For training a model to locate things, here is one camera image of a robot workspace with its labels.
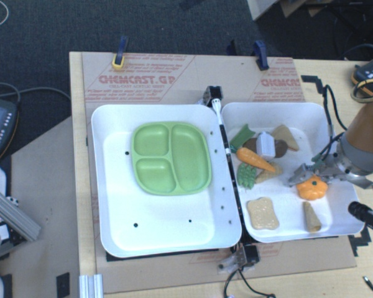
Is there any beige bread slice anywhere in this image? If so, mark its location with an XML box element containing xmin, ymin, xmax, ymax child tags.
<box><xmin>246</xmin><ymin>197</ymin><xmax>280</xmax><ymax>231</ymax></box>

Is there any thin black and white rod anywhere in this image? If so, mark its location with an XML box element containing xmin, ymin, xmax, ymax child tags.
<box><xmin>211</xmin><ymin>99</ymin><xmax>245</xmax><ymax>245</ymax></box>

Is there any orange carrot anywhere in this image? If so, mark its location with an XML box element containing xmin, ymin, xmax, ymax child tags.
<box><xmin>235</xmin><ymin>147</ymin><xmax>277</xmax><ymax>173</ymax></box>

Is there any tan waffle cone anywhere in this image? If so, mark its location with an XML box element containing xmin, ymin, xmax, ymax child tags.
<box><xmin>302</xmin><ymin>201</ymin><xmax>323</xmax><ymax>233</ymax></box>

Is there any brown cardboard board red print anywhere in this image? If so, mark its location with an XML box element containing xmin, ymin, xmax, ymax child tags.
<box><xmin>80</xmin><ymin>52</ymin><xmax>358</xmax><ymax>294</ymax></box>

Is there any brown sausage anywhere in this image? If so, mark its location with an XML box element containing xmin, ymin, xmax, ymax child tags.
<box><xmin>242</xmin><ymin>137</ymin><xmax>289</xmax><ymax>159</ymax></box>

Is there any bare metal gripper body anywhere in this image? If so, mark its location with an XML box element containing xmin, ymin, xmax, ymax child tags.
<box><xmin>313</xmin><ymin>157</ymin><xmax>363</xmax><ymax>184</ymax></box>

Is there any orange pumpkin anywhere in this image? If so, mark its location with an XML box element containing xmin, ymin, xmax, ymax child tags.
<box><xmin>295</xmin><ymin>174</ymin><xmax>329</xmax><ymax>202</ymax></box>

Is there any tan triangular sandwich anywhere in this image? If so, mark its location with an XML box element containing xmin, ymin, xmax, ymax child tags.
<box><xmin>271</xmin><ymin>124</ymin><xmax>300</xmax><ymax>152</ymax></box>

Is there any pale yellow corn cob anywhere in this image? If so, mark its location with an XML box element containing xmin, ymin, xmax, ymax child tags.
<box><xmin>254</xmin><ymin>162</ymin><xmax>283</xmax><ymax>184</ymax></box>

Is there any black cylinder on white bracket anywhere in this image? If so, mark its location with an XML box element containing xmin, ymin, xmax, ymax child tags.
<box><xmin>348</xmin><ymin>181</ymin><xmax>373</xmax><ymax>232</ymax></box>

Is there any white plastic tray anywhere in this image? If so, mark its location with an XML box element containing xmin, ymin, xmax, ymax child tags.
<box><xmin>90</xmin><ymin>104</ymin><xmax>243</xmax><ymax>258</ymax></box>
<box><xmin>220</xmin><ymin>102</ymin><xmax>366</xmax><ymax>244</ymax></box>

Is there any green divided plate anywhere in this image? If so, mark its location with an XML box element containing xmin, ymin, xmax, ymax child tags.
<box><xmin>131</xmin><ymin>121</ymin><xmax>212</xmax><ymax>196</ymax></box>

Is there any green leafy vegetable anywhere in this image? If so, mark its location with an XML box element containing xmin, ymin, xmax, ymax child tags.
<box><xmin>229</xmin><ymin>123</ymin><xmax>256</xmax><ymax>151</ymax></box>

